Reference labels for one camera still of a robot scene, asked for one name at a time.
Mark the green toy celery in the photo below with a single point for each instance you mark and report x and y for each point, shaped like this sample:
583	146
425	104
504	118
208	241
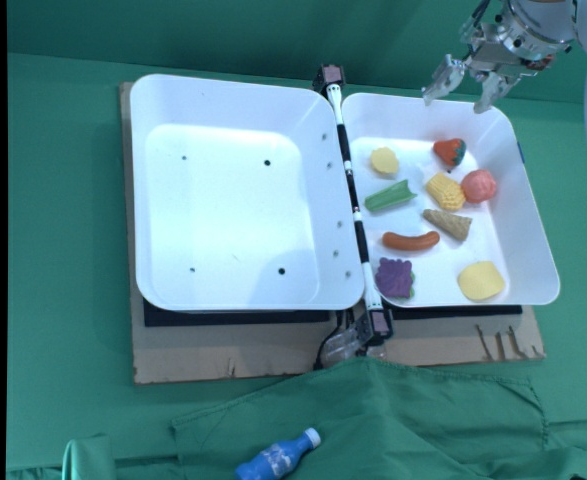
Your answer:
389	197

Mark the large yellow toy crisp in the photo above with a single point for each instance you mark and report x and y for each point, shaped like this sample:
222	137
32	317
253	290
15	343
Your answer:
481	281

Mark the pink toy peach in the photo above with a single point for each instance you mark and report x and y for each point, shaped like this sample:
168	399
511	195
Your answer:
479	186

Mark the orange toy sausage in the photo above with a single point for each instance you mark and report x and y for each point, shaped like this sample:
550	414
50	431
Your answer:
410	241

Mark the black and white thin rod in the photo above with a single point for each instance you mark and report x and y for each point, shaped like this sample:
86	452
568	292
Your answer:
358	218

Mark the brown cardboard board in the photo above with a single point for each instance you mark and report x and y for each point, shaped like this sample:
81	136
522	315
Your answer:
223	348

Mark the white plastic tray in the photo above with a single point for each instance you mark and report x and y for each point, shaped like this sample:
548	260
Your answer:
433	273
223	208

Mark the purple toy grapes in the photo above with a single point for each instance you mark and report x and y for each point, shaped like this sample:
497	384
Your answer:
394	277

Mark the large green cloth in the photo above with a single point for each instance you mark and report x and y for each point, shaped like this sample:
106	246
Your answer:
373	418

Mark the small yellow toy crisp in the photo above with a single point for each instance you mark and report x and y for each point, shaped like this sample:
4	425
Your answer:
384	161

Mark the tan toy ice cream cone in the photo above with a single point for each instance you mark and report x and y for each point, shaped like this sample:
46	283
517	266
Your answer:
450	224

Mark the blue plastic bottle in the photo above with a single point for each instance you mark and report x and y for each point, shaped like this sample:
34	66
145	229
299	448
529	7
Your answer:
273	459

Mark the red toy strawberry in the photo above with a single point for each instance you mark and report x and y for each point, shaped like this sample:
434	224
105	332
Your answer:
449	151

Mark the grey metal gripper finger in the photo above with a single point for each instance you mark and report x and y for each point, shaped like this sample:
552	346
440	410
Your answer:
494	93
443	79

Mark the yellow toy corn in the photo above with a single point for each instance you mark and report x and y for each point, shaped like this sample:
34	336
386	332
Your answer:
445	192

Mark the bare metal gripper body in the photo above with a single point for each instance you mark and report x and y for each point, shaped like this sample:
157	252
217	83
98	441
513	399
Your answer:
504	48

